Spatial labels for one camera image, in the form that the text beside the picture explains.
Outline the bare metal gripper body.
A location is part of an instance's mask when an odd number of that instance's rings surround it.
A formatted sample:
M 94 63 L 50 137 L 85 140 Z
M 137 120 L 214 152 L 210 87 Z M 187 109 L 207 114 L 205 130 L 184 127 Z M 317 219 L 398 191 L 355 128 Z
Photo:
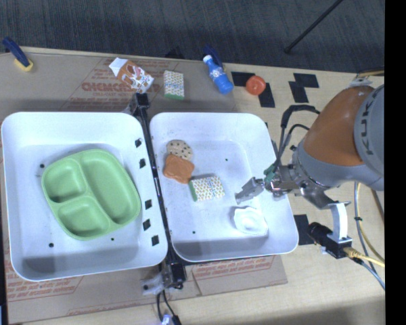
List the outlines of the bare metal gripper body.
M 264 171 L 265 189 L 270 191 L 274 197 L 281 197 L 285 194 L 300 196 L 298 185 L 299 176 L 294 165 L 271 165 Z

